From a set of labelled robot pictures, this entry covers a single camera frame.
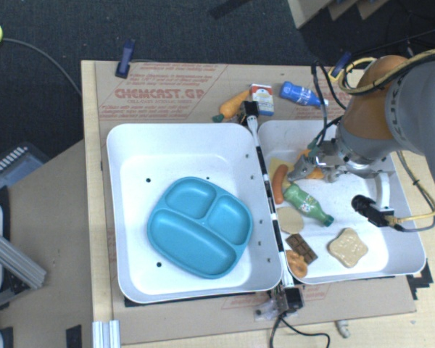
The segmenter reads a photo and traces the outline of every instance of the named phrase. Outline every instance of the yellow cable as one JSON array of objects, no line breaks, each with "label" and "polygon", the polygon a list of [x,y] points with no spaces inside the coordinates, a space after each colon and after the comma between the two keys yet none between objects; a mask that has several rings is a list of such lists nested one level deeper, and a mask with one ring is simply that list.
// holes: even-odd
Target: yellow cable
[{"label": "yellow cable", "polygon": [[343,68],[343,69],[341,69],[341,71],[339,72],[339,74],[338,74],[336,77],[332,76],[332,72],[335,70],[335,67],[332,67],[332,68],[328,71],[328,77],[330,78],[330,80],[331,80],[332,83],[335,83],[335,82],[336,82],[338,79],[340,79],[340,78],[343,80],[343,78],[344,78],[348,73],[350,73],[351,71],[353,71],[353,69],[354,69],[356,66],[360,65],[361,63],[373,62],[373,61],[375,61],[376,59],[377,59],[377,58],[374,58],[374,57],[365,57],[365,58],[357,59],[357,60],[351,62],[349,65],[347,65],[347,68]]},{"label": "yellow cable", "polygon": [[405,156],[401,151],[398,151],[399,160],[403,164],[403,167],[407,171],[407,174],[411,177],[411,179],[414,181],[413,183],[418,186],[420,189],[422,195],[424,195],[429,201],[430,201],[430,207],[433,210],[430,213],[427,214],[420,214],[420,215],[411,215],[410,217],[395,217],[392,215],[386,216],[387,221],[389,222],[389,225],[393,226],[395,224],[401,224],[403,222],[408,222],[410,220],[420,220],[420,219],[426,219],[435,216],[435,200],[430,195],[430,193],[427,192],[427,190],[422,187],[419,182],[415,179],[414,173],[410,169],[409,165],[406,162]]},{"label": "yellow cable", "polygon": [[378,80],[366,86],[362,86],[361,88],[347,88],[344,85],[344,78],[347,75],[347,71],[343,71],[341,72],[340,79],[339,79],[339,88],[345,93],[351,95],[363,94],[365,92],[371,92],[377,90],[381,86],[387,84],[391,79],[393,79],[393,76],[399,73],[400,71],[406,70],[408,67],[412,67],[416,62],[423,61],[433,55],[435,55],[435,49],[431,49],[423,53],[417,54],[416,56],[409,58],[408,60],[404,61],[400,65],[396,66],[393,70],[389,71]]}]

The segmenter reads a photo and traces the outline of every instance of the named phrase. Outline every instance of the dark carpet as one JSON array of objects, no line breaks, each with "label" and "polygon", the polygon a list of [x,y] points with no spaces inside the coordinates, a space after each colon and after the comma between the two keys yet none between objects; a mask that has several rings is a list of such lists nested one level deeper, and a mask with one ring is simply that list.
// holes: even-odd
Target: dark carpet
[{"label": "dark carpet", "polygon": [[[136,59],[254,65],[333,65],[358,52],[435,28],[435,0],[391,0],[367,20],[327,9],[297,30],[287,0],[0,0],[6,38],[48,53],[80,88],[80,61],[119,60],[127,38]],[[409,55],[435,33],[368,53]],[[0,45],[0,154],[29,141],[50,158],[83,138],[81,99],[62,73],[28,47]]]}]

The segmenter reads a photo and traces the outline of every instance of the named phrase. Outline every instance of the blue plate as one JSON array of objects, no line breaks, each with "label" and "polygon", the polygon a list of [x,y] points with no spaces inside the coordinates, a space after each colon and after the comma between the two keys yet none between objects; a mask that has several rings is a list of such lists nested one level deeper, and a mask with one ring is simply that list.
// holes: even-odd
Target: blue plate
[{"label": "blue plate", "polygon": [[195,275],[219,278],[240,260],[253,229],[243,202],[201,178],[173,183],[150,215],[152,246],[171,262]]}]

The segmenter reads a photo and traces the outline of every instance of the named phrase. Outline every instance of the cardboard sheet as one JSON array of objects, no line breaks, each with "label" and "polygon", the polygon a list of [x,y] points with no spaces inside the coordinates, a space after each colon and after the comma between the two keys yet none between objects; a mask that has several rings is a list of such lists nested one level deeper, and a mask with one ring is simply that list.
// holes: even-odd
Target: cardboard sheet
[{"label": "cardboard sheet", "polygon": [[79,142],[9,189],[11,241],[47,272],[41,289],[0,310],[0,329],[12,328],[14,348],[67,348],[68,329],[91,346],[85,182]]},{"label": "cardboard sheet", "polygon": [[[115,228],[109,184],[106,137],[121,123],[211,123],[220,105],[252,83],[273,87],[275,114],[266,120],[317,120],[315,107],[304,107],[278,97],[284,81],[314,88],[309,67],[198,65],[133,63],[127,79],[114,76],[116,63],[96,62],[99,105],[101,164],[109,245],[109,268],[114,317],[120,321],[123,344],[206,336],[272,327],[273,321],[258,321],[254,310],[267,299],[266,293],[224,296],[198,300],[129,306],[117,282]],[[328,117],[342,115],[320,77],[329,100]],[[337,96],[347,103],[349,96]],[[292,316],[295,325],[348,318],[393,315],[415,311],[406,277],[347,281],[317,286],[298,286],[305,306]]]}]

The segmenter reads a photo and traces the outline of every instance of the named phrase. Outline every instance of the metal bracket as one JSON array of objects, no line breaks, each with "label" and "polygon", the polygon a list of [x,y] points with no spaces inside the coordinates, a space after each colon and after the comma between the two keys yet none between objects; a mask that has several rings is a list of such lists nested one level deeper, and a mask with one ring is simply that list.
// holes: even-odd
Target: metal bracket
[{"label": "metal bracket", "polygon": [[92,323],[93,348],[121,348],[121,330],[118,320],[108,323],[94,321]]},{"label": "metal bracket", "polygon": [[[17,278],[30,289],[39,289],[44,284],[46,271],[2,236],[0,236],[0,264],[12,274],[15,280]],[[26,287],[20,287],[19,290],[10,288],[1,292],[0,306],[10,302],[24,290]]]}]

